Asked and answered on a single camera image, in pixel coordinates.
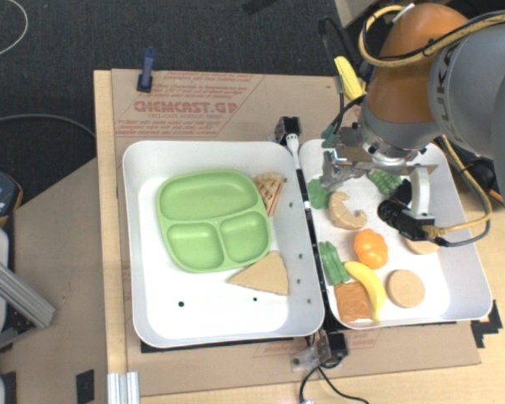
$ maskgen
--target tan triangular toy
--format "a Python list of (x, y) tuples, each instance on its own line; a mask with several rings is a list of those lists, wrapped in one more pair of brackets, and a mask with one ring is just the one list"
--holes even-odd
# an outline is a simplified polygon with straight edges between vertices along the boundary
[(265, 258), (232, 275), (228, 283), (277, 295), (288, 294), (288, 276), (278, 252), (269, 252)]

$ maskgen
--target yellow banana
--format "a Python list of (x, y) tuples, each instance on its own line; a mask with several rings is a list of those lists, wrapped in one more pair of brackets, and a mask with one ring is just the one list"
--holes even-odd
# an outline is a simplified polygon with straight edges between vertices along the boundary
[(374, 310), (374, 321), (378, 322), (381, 307), (387, 299), (385, 288), (380, 279), (372, 269), (361, 262), (345, 262), (344, 267), (366, 289)]

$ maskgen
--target beige round toy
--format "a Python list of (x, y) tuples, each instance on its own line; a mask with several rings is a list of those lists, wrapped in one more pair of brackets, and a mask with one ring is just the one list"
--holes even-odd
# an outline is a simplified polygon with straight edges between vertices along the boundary
[(401, 308), (413, 308), (423, 302), (424, 283), (409, 269), (393, 271), (387, 278), (385, 291), (393, 303)]
[(349, 196), (344, 192), (334, 192), (329, 198), (329, 218), (336, 227), (355, 230), (361, 229), (367, 224), (367, 215), (363, 210), (357, 211), (355, 214), (351, 212), (344, 200), (349, 199)]
[(415, 254), (432, 254), (439, 250), (439, 245), (430, 241), (412, 241), (404, 238), (407, 247)]

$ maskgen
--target blue clamp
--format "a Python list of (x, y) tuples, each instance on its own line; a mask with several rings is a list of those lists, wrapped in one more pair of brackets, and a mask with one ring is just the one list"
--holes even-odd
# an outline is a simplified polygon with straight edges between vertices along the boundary
[(153, 62), (155, 61), (155, 50), (153, 48), (146, 48), (144, 51), (144, 60), (142, 61), (142, 73), (138, 76), (138, 83), (136, 90), (143, 93), (149, 93), (152, 90), (152, 70)]

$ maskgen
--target round cookie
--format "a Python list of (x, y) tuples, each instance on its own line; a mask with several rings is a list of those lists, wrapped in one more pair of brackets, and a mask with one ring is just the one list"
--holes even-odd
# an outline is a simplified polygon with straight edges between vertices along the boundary
[(412, 241), (404, 238), (407, 247), (416, 254), (432, 254), (439, 250), (439, 245), (430, 241)]
[(393, 271), (387, 278), (385, 290), (394, 304), (401, 308), (413, 308), (423, 302), (424, 283), (409, 269)]

